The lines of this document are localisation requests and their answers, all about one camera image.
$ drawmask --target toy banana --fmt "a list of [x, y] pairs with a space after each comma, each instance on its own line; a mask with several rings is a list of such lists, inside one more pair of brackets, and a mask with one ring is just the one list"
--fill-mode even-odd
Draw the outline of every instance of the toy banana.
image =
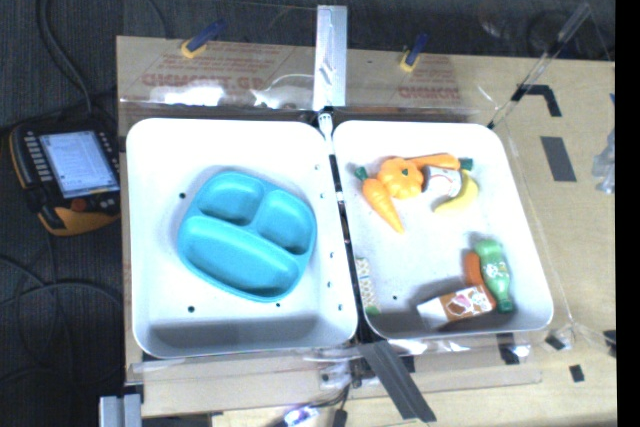
[[462, 173], [462, 187], [460, 188], [460, 192], [455, 198], [451, 198], [435, 207], [435, 213], [449, 214], [459, 212], [467, 208], [478, 197], [478, 193], [480, 192], [478, 184], [471, 178], [469, 171], [461, 169], [460, 172]]

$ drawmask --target blue divided plate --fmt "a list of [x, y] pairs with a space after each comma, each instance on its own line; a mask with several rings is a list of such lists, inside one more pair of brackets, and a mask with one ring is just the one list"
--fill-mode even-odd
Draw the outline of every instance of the blue divided plate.
[[300, 198], [237, 171], [210, 178], [178, 231], [185, 265], [241, 297], [270, 302], [297, 285], [315, 246], [316, 219]]

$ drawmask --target blue clamp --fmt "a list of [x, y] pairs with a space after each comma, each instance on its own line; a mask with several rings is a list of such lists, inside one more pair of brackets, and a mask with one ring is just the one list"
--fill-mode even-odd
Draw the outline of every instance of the blue clamp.
[[420, 60], [420, 52], [422, 52], [428, 40], [429, 35], [425, 33], [418, 34], [418, 37], [413, 44], [413, 48], [411, 50], [407, 50], [402, 56], [402, 61], [400, 61], [400, 67], [404, 71], [413, 71]]
[[180, 49], [182, 50], [182, 55], [188, 57], [189, 59], [193, 59], [198, 54], [201, 54], [207, 48], [207, 41], [212, 40], [216, 36], [218, 36], [227, 26], [227, 22], [224, 19], [220, 18], [216, 20], [211, 25], [200, 31], [193, 38], [188, 41], [185, 41]]

